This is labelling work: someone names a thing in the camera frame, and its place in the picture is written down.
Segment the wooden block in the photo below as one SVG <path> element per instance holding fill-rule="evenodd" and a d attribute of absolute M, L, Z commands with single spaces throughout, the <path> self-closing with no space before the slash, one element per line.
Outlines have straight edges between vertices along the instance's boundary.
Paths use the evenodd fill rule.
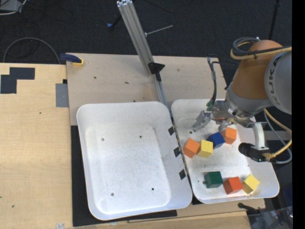
<path fill-rule="evenodd" d="M 232 144 L 236 140 L 237 130 L 227 126 L 226 129 L 221 132 L 221 135 L 226 143 Z"/>
<path fill-rule="evenodd" d="M 231 194 L 243 189 L 243 185 L 239 177 L 230 177 L 224 181 L 224 189 L 226 194 Z"/>
<path fill-rule="evenodd" d="M 206 140 L 201 140 L 200 148 L 197 155 L 208 158 L 213 153 L 213 143 Z"/>
<path fill-rule="evenodd" d="M 252 175 L 249 174 L 242 182 L 243 190 L 246 194 L 253 192 L 260 182 Z"/>
<path fill-rule="evenodd" d="M 223 178 L 220 171 L 208 172 L 204 176 L 204 180 L 207 188 L 217 188 L 223 184 Z"/>
<path fill-rule="evenodd" d="M 213 148 L 218 148 L 225 142 L 223 136 L 220 132 L 216 132 L 212 135 L 210 135 L 207 139 L 207 141 L 213 142 Z"/>
<path fill-rule="evenodd" d="M 196 142 L 195 140 L 189 138 L 183 147 L 183 153 L 192 158 L 195 154 L 197 154 L 198 149 L 200 147 L 200 143 Z"/>

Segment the blue clamp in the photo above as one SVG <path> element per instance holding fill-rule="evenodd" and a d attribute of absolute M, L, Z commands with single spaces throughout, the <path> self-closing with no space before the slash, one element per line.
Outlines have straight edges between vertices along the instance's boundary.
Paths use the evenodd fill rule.
<path fill-rule="evenodd" d="M 59 57 L 60 61 L 69 61 L 72 63 L 72 65 L 80 66 L 83 65 L 84 61 L 81 58 L 78 58 L 72 54 L 62 53 Z"/>

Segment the dark floor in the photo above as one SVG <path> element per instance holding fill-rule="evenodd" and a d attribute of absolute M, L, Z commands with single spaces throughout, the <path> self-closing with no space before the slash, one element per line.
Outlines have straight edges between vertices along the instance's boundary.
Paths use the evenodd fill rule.
<path fill-rule="evenodd" d="M 5 62 L 58 63 L 52 50 L 41 42 L 21 40 L 11 45 L 24 37 L 43 40 L 57 55 L 63 52 L 136 55 L 124 22 L 120 20 L 114 30 L 107 26 L 120 15 L 117 1 L 28 0 L 20 7 L 21 13 L 5 15 L 7 11 L 1 10 L 0 57 Z M 275 10 L 276 1 L 135 0 L 134 5 L 145 32 L 173 25 L 147 37 L 153 55 L 206 57 L 216 54 L 229 84 L 238 65 L 230 59 L 236 39 L 271 38 L 283 46 L 292 45 L 292 0 L 278 0 L 280 6 Z M 270 108 L 270 112 L 292 129 L 291 115 L 275 107 Z M 263 116 L 259 114 L 257 120 L 264 120 Z M 292 187 L 292 165 L 274 168 L 290 173 L 291 179 L 285 181 L 285 186 L 291 183 Z M 282 182 L 282 172 L 278 175 Z M 286 206 L 287 195 L 284 194 L 285 191 L 281 191 L 277 198 L 268 200 L 267 207 Z"/>

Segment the metal rod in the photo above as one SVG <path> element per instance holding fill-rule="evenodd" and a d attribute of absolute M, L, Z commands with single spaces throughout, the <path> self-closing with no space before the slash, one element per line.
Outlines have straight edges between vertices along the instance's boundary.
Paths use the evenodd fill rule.
<path fill-rule="evenodd" d="M 145 32 L 145 36 L 147 37 L 147 35 L 149 35 L 149 34 L 152 34 L 152 33 L 158 32 L 158 31 L 162 31 L 162 30 L 165 30 L 165 29 L 168 29 L 168 28 L 171 28 L 171 27 L 173 27 L 173 25 L 166 26 L 166 27 L 163 27 L 161 29 L 158 29 L 158 30 L 155 30 L 155 31 L 152 31 L 152 32 L 149 32 L 149 33 Z"/>
<path fill-rule="evenodd" d="M 144 31 L 140 24 L 133 2 L 132 0 L 121 0 L 117 1 L 117 5 L 127 27 L 129 35 L 132 39 L 133 45 L 140 57 L 142 65 L 146 69 L 148 76 L 153 77 L 161 103 L 168 107 L 162 82 L 158 81 L 156 75 L 151 74 L 149 70 L 148 64 L 154 62 L 153 56 L 148 46 Z"/>

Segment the cable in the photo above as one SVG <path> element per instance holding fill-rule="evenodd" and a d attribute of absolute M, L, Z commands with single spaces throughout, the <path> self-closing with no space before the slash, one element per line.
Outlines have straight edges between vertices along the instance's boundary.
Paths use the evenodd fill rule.
<path fill-rule="evenodd" d="M 1 10 L 1 6 L 3 6 L 4 4 L 8 3 L 10 0 L 6 0 L 4 3 L 0 4 L 0 10 Z"/>
<path fill-rule="evenodd" d="M 37 4 L 37 3 L 33 3 L 32 1 L 29 1 L 29 4 L 31 4 L 33 6 L 36 6 L 36 7 L 44 7 L 44 8 L 46 8 L 46 7 L 51 7 L 51 6 L 55 5 L 57 2 L 62 1 L 62 0 L 57 0 L 55 2 L 51 1 L 52 3 L 50 3 L 50 4 L 48 4 L 48 1 L 49 0 L 44 0 L 45 5 L 40 5 L 40 4 Z"/>
<path fill-rule="evenodd" d="M 274 132 L 274 134 L 277 136 L 277 138 L 280 140 L 280 142 L 285 146 L 286 143 L 282 140 L 280 135 L 274 130 L 273 126 L 270 124 L 265 111 L 264 111 L 264 117 L 265 117 L 265 120 L 266 120 L 268 126 L 270 127 L 270 129 Z M 292 160 L 292 152 L 291 152 L 291 150 L 288 148 L 287 151 L 289 153 L 289 158 L 287 160 L 285 160 L 285 161 L 275 161 L 276 164 L 287 164 L 287 163 L 289 163 Z"/>
<path fill-rule="evenodd" d="M 22 41 L 22 40 L 36 40 L 36 41 L 39 41 L 39 42 L 44 43 L 45 45 L 47 45 L 47 46 L 53 51 L 53 53 L 55 54 L 55 57 L 56 57 L 58 63 L 61 64 L 61 62 L 60 62 L 60 60 L 59 60 L 59 57 L 57 56 L 57 53 L 55 52 L 55 50 L 54 50 L 47 42 L 45 42 L 45 41 L 43 41 L 43 40 L 41 40 L 41 39 L 38 39 L 38 38 L 34 38 L 34 37 L 24 37 L 24 38 L 20 38 L 20 39 L 17 39 L 17 40 L 15 40 L 15 41 L 13 41 L 13 42 L 7 47 L 6 51 L 4 52 L 4 55 L 3 55 L 3 62 L 5 62 L 6 55 L 7 55 L 8 51 L 10 50 L 10 48 L 11 48 L 14 44 L 16 44 L 17 42 L 20 42 L 20 41 Z"/>
<path fill-rule="evenodd" d="M 150 1 L 148 1 L 148 0 L 143 0 L 143 1 L 149 3 L 149 4 L 153 5 L 153 6 L 156 6 L 156 7 L 160 8 L 160 9 L 166 11 L 166 12 L 169 12 L 169 13 L 178 13 L 178 12 L 184 10 L 187 6 L 189 6 L 194 0 L 191 0 L 185 7 L 181 8 L 181 9 L 179 9 L 179 10 L 177 10 L 177 11 L 170 11 L 170 10 L 167 10 L 167 9 L 161 7 L 160 5 L 157 5 L 157 4 L 155 4 L 155 3 L 153 3 L 153 2 L 150 2 Z"/>
<path fill-rule="evenodd" d="M 30 4 L 32 4 L 32 5 L 36 6 L 36 7 L 42 7 L 41 5 L 36 5 L 36 4 L 33 4 L 33 3 L 30 3 Z M 69 18 L 69 19 L 67 19 L 67 20 L 57 19 L 57 18 L 51 16 L 50 14 L 48 14 L 48 13 L 46 12 L 46 10 L 41 10 L 41 9 L 33 8 L 33 7 L 30 7 L 30 8 L 27 8 L 27 9 L 23 9 L 23 11 L 28 11 L 28 10 L 38 11 L 38 12 L 44 14 L 44 15 L 47 15 L 47 16 L 50 17 L 51 19 L 53 19 L 53 20 L 55 20 L 55 21 L 60 21 L 60 22 L 69 22 L 69 21 L 71 21 L 71 20 L 73 20 L 73 19 L 75 18 L 75 13 L 74 13 L 73 11 L 71 11 L 71 10 L 68 10 L 68 9 L 65 8 L 64 6 L 62 6 L 62 5 L 59 3 L 58 0 L 55 0 L 55 2 L 54 2 L 53 4 L 51 4 L 51 5 L 45 5 L 45 6 L 43 6 L 43 8 L 46 9 L 47 7 L 53 6 L 53 5 L 55 5 L 55 4 L 57 4 L 61 9 L 63 9 L 63 10 L 65 10 L 65 11 L 69 12 L 70 14 L 72 14 L 72 17 Z"/>
<path fill-rule="evenodd" d="M 217 82 L 216 82 L 216 73 L 214 71 L 214 64 L 215 63 L 218 63 L 220 64 L 218 61 L 213 61 L 211 62 L 211 59 L 210 59 L 210 55 L 207 55 L 207 61 L 208 61 L 208 64 L 210 66 L 210 69 L 211 69 L 211 73 L 212 73 L 212 80 L 213 80 L 213 83 L 214 83 L 214 92 L 213 92 L 213 95 L 210 99 L 210 101 L 206 104 L 207 106 L 207 111 L 211 111 L 214 103 L 215 103 L 215 100 L 216 100 L 216 96 L 217 96 Z"/>
<path fill-rule="evenodd" d="M 0 41 L 1 41 L 2 38 L 4 37 L 4 34 L 5 34 L 5 26 L 4 26 L 2 20 L 0 20 L 0 25 L 2 25 L 2 27 L 3 27 L 3 31 L 2 31 L 2 33 L 0 35 Z M 33 54 L 37 50 L 37 48 L 38 48 L 38 43 L 36 43 L 36 45 L 33 45 L 33 43 L 31 42 L 31 46 L 27 47 L 28 51 L 26 53 L 24 53 L 22 55 L 15 55 L 15 54 L 12 54 L 12 53 L 7 53 L 7 55 L 10 56 L 10 57 L 13 57 L 13 58 L 25 58 L 25 57 L 28 57 L 31 54 Z M 2 47 L 0 47 L 0 52 L 4 53 L 5 50 Z"/>
<path fill-rule="evenodd" d="M 217 59 L 219 60 L 219 62 L 221 62 L 221 61 L 226 61 L 226 62 L 231 63 L 231 64 L 225 64 L 225 65 L 236 66 L 236 67 L 237 67 L 238 64 L 239 64 L 238 62 L 235 62 L 235 61 L 233 61 L 233 60 L 224 59 L 224 58 L 218 56 L 217 54 L 208 54 L 207 56 L 210 56 L 211 58 L 217 58 Z"/>
<path fill-rule="evenodd" d="M 19 8 L 18 8 L 18 12 L 20 12 L 20 8 L 21 8 L 22 6 L 24 6 L 24 5 L 26 4 L 27 1 L 28 1 L 28 0 L 24 0 L 24 1 L 23 1 L 23 3 L 22 3 L 22 4 L 19 6 Z M 0 13 L 0 16 L 10 15 L 10 14 L 15 14 L 15 13 L 17 13 L 17 11 L 8 12 L 8 13 Z"/>
<path fill-rule="evenodd" d="M 266 113 L 266 115 L 274 122 L 276 123 L 278 126 L 280 126 L 281 128 L 283 128 L 284 130 L 286 130 L 287 132 L 290 133 L 290 135 L 292 136 L 292 131 L 286 127 L 285 125 L 283 125 L 282 123 L 278 122 L 266 109 L 264 109 L 264 112 Z M 276 151 L 275 153 L 263 153 L 263 155 L 266 157 L 267 160 L 270 160 L 274 157 L 276 157 L 277 155 L 281 154 L 282 152 L 284 152 L 287 148 L 289 148 L 289 146 L 292 144 L 292 137 L 290 139 L 290 141 L 281 149 L 279 149 L 278 151 Z"/>
<path fill-rule="evenodd" d="M 241 45 L 248 44 L 248 43 L 255 43 L 260 41 L 258 38 L 251 38 L 251 37 L 242 37 L 233 42 L 233 47 L 230 51 L 230 56 L 236 60 L 243 60 L 243 59 L 250 59 L 250 58 L 257 58 L 261 55 L 268 55 L 268 54 L 276 54 L 280 52 L 287 52 L 291 51 L 291 46 L 285 47 L 277 47 L 271 49 L 264 49 L 264 50 L 255 50 L 255 51 L 244 51 L 239 49 Z"/>

